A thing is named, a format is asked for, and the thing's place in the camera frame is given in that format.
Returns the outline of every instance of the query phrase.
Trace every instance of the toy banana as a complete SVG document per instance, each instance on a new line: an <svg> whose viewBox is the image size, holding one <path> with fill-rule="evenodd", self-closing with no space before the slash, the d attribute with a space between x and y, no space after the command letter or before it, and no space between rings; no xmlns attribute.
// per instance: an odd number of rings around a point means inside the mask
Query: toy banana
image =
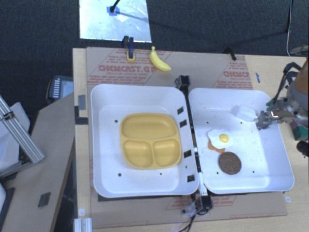
<svg viewBox="0 0 309 232"><path fill-rule="evenodd" d="M154 66L156 66L159 70L164 71L164 72L169 72L171 71L171 67L163 62L157 53L155 52L155 47L151 47L151 53L149 55L150 61L153 63Z"/></svg>

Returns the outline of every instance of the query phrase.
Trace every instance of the toy fried egg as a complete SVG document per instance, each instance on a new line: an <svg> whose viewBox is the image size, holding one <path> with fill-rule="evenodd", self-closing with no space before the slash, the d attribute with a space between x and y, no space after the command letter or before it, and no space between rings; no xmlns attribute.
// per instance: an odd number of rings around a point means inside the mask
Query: toy fried egg
<svg viewBox="0 0 309 232"><path fill-rule="evenodd" d="M225 149L234 144L231 132L225 129L212 129L207 133L211 145L216 149Z"/></svg>

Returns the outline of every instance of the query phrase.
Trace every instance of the gray carpet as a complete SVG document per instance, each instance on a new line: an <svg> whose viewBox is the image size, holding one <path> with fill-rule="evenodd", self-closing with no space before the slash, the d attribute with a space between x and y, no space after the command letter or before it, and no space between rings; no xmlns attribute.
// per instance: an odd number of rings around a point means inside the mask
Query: gray carpet
<svg viewBox="0 0 309 232"><path fill-rule="evenodd" d="M286 56L290 0L147 0L157 49ZM290 49L308 45L309 0L295 0ZM72 75L72 48L119 47L79 38L79 0L0 0L0 94L32 115L49 81ZM136 44L149 49L150 44Z"/></svg>

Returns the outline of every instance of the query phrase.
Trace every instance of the brown round patty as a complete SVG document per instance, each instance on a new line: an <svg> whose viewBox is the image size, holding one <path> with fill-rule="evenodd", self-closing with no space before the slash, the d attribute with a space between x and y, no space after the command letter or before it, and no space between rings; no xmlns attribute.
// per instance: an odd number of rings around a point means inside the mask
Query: brown round patty
<svg viewBox="0 0 309 232"><path fill-rule="evenodd" d="M241 169L241 161L236 154L224 152L219 157L219 166L224 173L237 174Z"/></svg>

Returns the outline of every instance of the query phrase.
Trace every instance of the white tray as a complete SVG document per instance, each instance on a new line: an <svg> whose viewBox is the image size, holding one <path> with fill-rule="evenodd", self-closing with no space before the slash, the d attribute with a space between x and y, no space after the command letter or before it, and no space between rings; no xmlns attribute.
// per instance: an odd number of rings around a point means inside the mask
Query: white tray
<svg viewBox="0 0 309 232"><path fill-rule="evenodd" d="M99 85L91 92L94 186L108 198L194 193L199 180L184 95L173 87ZM129 166L120 145L120 123L134 113L164 113L178 125L182 151L191 150L170 168L140 170ZM180 127L181 121L187 125Z"/></svg>
<svg viewBox="0 0 309 232"><path fill-rule="evenodd" d="M277 124L258 130L255 122L246 122L232 114L233 108L244 105L257 114L266 109L270 100L257 90L196 88L189 94L192 118L203 181L207 189L217 194L289 190L294 176ZM227 129L234 144L226 151L241 160L241 171L229 175L221 171L220 153L208 149L207 132Z"/></svg>

